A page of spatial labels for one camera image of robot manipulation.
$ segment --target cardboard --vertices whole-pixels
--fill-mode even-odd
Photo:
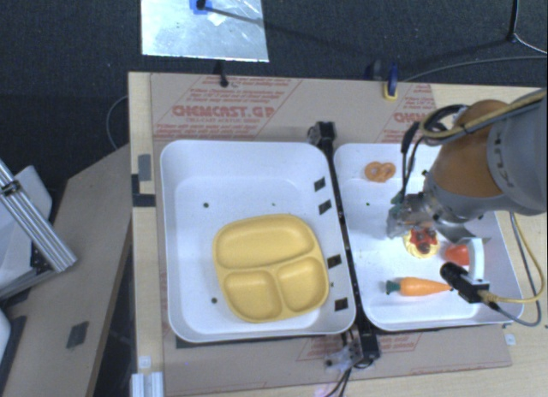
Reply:
[[[219,78],[210,75],[152,74],[150,80],[157,196],[159,154],[173,139],[305,141],[316,121],[334,121],[336,145],[399,143],[409,124],[436,106],[427,84],[399,84],[399,99],[390,102],[383,99],[378,82],[236,76],[222,88]],[[161,197],[156,202],[166,395],[325,383],[339,377],[325,368],[325,356],[342,347],[339,336],[210,346],[177,340],[166,314]],[[511,365],[498,326],[388,334],[379,342],[381,359],[353,373],[351,380]]]

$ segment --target black connector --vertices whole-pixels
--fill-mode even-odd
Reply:
[[[468,303],[481,303],[483,299],[478,291],[488,291],[489,283],[481,280],[473,280],[468,272],[461,266],[447,263],[442,266],[439,274],[452,288],[456,289]]]

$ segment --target toy carrot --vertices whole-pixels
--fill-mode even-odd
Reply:
[[[399,283],[390,280],[386,282],[387,295],[390,292],[399,291],[401,295],[418,297],[449,290],[451,290],[451,286],[448,284],[417,277],[405,277]]]

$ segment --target white plastic tub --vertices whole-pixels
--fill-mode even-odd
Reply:
[[[437,154],[436,148],[419,147],[414,172],[408,183],[408,193],[422,190],[424,176],[421,172],[432,166]],[[373,324],[389,331],[507,322],[506,317],[485,305],[470,305],[456,291],[426,297],[385,293],[384,284],[387,280],[405,276],[444,281],[439,275],[439,269],[445,263],[443,250],[449,244],[438,234],[442,246],[440,252],[431,258],[418,259],[406,252],[402,238],[391,240],[386,236],[390,200],[402,187],[401,158],[399,145],[348,144],[341,146],[335,154],[342,205],[361,301],[367,317]],[[394,163],[395,176],[385,183],[367,180],[364,168],[373,161]],[[489,239],[483,246],[483,256],[480,244],[476,246],[479,254],[471,274],[489,281],[494,293],[521,298],[494,214],[487,213],[481,221],[467,223],[467,228],[478,237]],[[523,310],[522,305],[504,305],[504,308],[517,316]]]
[[[177,140],[160,157],[168,275],[168,313],[191,342],[341,333],[355,317],[340,224],[324,154],[304,143]],[[320,207],[326,209],[320,214]],[[298,317],[249,323],[226,304],[212,261],[217,231],[269,214],[305,221],[327,259],[325,303]],[[344,302],[347,307],[341,308]]]

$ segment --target transparent acrylic sheet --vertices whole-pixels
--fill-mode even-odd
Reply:
[[[142,52],[228,61],[268,62],[260,0],[141,0]]]

